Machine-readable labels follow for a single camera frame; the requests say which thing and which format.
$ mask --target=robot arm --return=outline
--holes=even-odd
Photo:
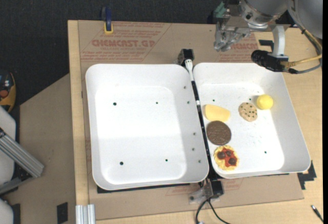
[[[322,4],[323,0],[239,0],[237,5],[221,3],[214,11],[217,20],[214,49],[224,52],[251,32],[271,31],[275,38],[273,52],[257,50],[252,54],[252,60],[272,71],[298,73],[290,68],[298,63],[288,62],[288,57],[283,55],[284,30],[288,26],[278,26],[275,20],[288,11],[315,46],[319,54],[315,59],[320,59],[322,46],[317,39],[322,39]]]

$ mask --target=dark background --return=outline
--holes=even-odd
[[[69,73],[67,21],[206,24],[221,0],[0,0],[0,69],[13,73],[20,105]]]

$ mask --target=wooden table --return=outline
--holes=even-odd
[[[84,110],[81,97],[81,70],[79,49],[79,21],[68,21],[70,77],[72,97],[72,123],[75,163],[75,191],[77,205],[88,205],[88,178],[85,153]],[[215,30],[209,25],[188,25],[190,30],[196,28],[208,32]],[[273,39],[271,33],[255,33],[256,39]],[[315,55],[311,43],[299,29],[289,28],[286,31],[285,54],[290,61],[300,60]],[[299,69],[317,65],[317,62],[302,64]],[[314,181],[306,182],[303,191],[304,199],[266,203],[250,206],[220,208],[218,215],[229,223],[321,223],[313,212],[315,205],[323,216],[323,156],[322,156],[322,69],[298,75],[283,74],[290,98],[302,129],[316,175]],[[194,223],[195,211],[148,215],[130,218],[100,220],[97,223]],[[204,209],[199,219],[205,223],[220,223],[212,210]]]

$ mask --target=empty white tray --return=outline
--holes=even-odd
[[[224,178],[283,174],[306,171],[311,163],[282,73],[256,64],[201,63],[194,68],[194,78],[201,107],[218,105],[230,111],[226,124],[232,132],[227,144],[239,156],[233,171],[224,171],[214,160],[218,147],[210,141],[214,170]],[[270,95],[274,104],[269,110],[258,109],[253,122],[238,112],[243,102],[256,104],[257,96]],[[205,127],[210,122],[203,117]]]
[[[96,64],[86,73],[92,173],[119,190],[199,182],[209,164],[187,70]]]

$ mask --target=gray carpet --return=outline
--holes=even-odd
[[[0,68],[11,71],[18,105],[69,72],[67,20],[206,24],[221,0],[0,0]]]

